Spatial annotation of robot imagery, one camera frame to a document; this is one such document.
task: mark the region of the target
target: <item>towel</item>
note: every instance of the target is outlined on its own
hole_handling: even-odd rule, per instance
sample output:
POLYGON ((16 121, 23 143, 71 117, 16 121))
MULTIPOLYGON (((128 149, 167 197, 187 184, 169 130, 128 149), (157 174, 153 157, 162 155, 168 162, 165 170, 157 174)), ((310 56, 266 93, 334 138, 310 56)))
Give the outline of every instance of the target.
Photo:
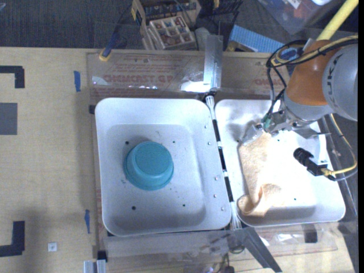
POLYGON ((276 140, 268 133, 263 133, 247 146, 238 147, 249 194, 240 197, 237 205, 245 216, 264 217, 272 206, 284 205, 282 167, 275 161, 280 152, 277 148, 276 140))

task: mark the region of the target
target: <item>white plastic container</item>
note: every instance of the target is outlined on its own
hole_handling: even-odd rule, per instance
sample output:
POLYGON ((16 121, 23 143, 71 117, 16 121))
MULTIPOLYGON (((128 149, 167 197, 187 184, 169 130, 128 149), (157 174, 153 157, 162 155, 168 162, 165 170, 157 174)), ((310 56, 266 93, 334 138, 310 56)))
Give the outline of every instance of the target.
POLYGON ((220 230, 231 210, 208 107, 194 99, 106 98, 95 109, 102 219, 117 236, 220 230), (173 177, 148 191, 123 162, 145 141, 171 154, 173 177))
POLYGON ((345 0, 258 0, 290 34, 337 10, 345 0))

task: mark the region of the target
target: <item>white sink basin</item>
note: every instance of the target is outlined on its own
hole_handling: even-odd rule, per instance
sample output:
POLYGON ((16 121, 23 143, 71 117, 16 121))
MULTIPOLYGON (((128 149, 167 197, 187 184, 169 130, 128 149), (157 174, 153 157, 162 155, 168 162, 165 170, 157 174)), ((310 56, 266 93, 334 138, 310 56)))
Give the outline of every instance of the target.
POLYGON ((107 98, 95 110, 102 219, 118 236, 216 230, 231 219, 209 109, 198 100, 107 98), (145 191, 123 171, 127 153, 144 141, 173 159, 167 186, 145 191))
MULTIPOLYGON (((222 100, 216 104, 216 118, 224 146, 224 158, 235 201, 248 194, 238 155, 237 139, 251 122, 258 123, 269 109, 269 100, 222 100)), ((311 128, 320 131, 317 123, 311 128)), ((293 157, 301 147, 330 165, 324 136, 304 139, 294 131, 275 137, 276 152, 270 159, 285 178, 289 197, 283 207, 271 208, 264 217, 239 215, 249 226, 279 226, 339 221, 345 214, 345 203, 337 182, 323 176, 314 177, 293 157)))

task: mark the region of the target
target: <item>blue bowl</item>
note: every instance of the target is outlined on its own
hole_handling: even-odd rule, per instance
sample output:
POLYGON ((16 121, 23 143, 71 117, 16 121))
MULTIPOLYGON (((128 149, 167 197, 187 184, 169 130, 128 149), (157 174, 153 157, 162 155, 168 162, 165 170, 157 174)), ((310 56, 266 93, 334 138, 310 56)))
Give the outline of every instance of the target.
POLYGON ((126 155, 124 171, 132 185, 143 190, 157 190, 172 179, 172 156, 161 144, 143 142, 126 155))

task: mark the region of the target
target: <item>black cable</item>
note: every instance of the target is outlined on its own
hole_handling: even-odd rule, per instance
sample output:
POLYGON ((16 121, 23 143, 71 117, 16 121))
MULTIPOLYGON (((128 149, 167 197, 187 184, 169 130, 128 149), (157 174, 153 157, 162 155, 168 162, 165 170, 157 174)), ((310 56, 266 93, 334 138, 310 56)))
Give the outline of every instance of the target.
POLYGON ((237 246, 237 247, 235 247, 235 248, 233 248, 233 249, 231 249, 229 251, 232 254, 238 255, 238 254, 241 254, 242 252, 244 252, 244 250, 245 250, 245 247, 243 245, 240 245, 240 246, 237 246))
POLYGON ((275 98, 275 94, 274 94, 274 84, 273 84, 273 80, 271 77, 271 68, 267 69, 267 77, 268 77, 268 82, 269 82, 269 86, 271 87, 271 101, 274 101, 275 98))
POLYGON ((273 67, 273 70, 276 72, 276 74, 278 75, 278 77, 280 78, 282 84, 284 87, 287 87, 286 81, 284 80, 284 78, 282 77, 282 75, 278 72, 277 68, 273 67))
POLYGON ((331 47, 329 47, 329 48, 327 48, 327 49, 324 49, 324 50, 321 50, 322 49, 322 47, 321 48, 318 48, 318 49, 315 49, 315 50, 313 50, 312 52, 308 52, 308 53, 306 53, 305 54, 305 56, 306 55, 309 55, 310 53, 313 53, 313 52, 316 52, 317 51, 317 54, 315 54, 314 56, 312 56, 312 57, 309 57, 309 58, 307 58, 307 59, 305 59, 305 60, 302 60, 302 61, 298 61, 298 62, 295 62, 297 59, 292 59, 292 60, 290 60, 290 61, 287 61, 287 62, 285 62, 285 63, 279 63, 279 64, 277 64, 277 65, 273 65, 272 64, 272 59, 276 56, 276 54, 279 52, 279 51, 281 51, 282 49, 284 49, 284 48, 291 48, 292 46, 297 46, 297 45, 303 45, 303 44, 305 44, 305 40, 294 40, 294 41, 292 41, 292 42, 290 42, 290 43, 287 43, 287 44, 285 44, 285 45, 283 45, 282 47, 280 47, 280 48, 278 48, 270 57, 269 57, 269 59, 267 60, 267 63, 266 63, 266 67, 267 68, 273 68, 273 67, 275 67, 275 68, 277 68, 277 67, 281 67, 281 66, 285 66, 285 65, 298 65, 298 64, 302 64, 302 63, 305 63, 305 62, 307 62, 307 61, 310 61, 310 60, 312 60, 312 59, 314 59, 315 57, 318 57, 318 56, 320 56, 320 55, 326 55, 326 53, 328 53, 328 52, 330 52, 330 51, 332 51, 332 50, 334 50, 334 49, 337 49, 337 48, 341 48, 341 47, 344 47, 344 46, 348 46, 348 45, 350 45, 350 44, 357 44, 358 43, 358 39, 357 38, 355 38, 355 39, 350 39, 350 40, 347 40, 347 41, 345 41, 345 42, 341 42, 341 43, 337 43, 337 44, 335 44, 335 45, 333 45, 333 46, 331 46, 331 47))
POLYGON ((220 263, 220 268, 216 271, 216 273, 221 272, 221 269, 223 268, 224 263, 225 263, 225 259, 227 259, 227 265, 228 265, 228 266, 230 265, 230 262, 229 262, 229 253, 226 253, 226 254, 224 255, 224 257, 222 258, 222 261, 221 261, 221 263, 220 263))
POLYGON ((283 95, 283 93, 284 93, 284 91, 285 91, 285 88, 284 89, 282 89, 279 93, 278 93, 278 95, 276 96, 276 98, 274 99, 274 101, 272 101, 272 104, 271 104, 271 106, 270 106, 270 108, 268 109, 268 112, 266 113, 266 115, 264 116, 264 122, 268 119, 268 118, 270 118, 271 117, 271 115, 272 115, 272 113, 273 113, 273 108, 274 108, 274 106, 275 106, 275 104, 277 103, 277 101, 282 97, 282 95, 283 95))

